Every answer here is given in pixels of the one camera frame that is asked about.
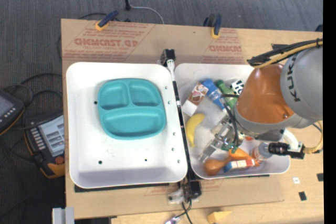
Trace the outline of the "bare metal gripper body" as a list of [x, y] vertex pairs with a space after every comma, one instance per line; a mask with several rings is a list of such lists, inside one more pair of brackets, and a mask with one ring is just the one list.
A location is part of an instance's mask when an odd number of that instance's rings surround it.
[[229, 118], [220, 120], [215, 127], [211, 129], [214, 138], [211, 146], [221, 150], [235, 150], [238, 146], [238, 132]]

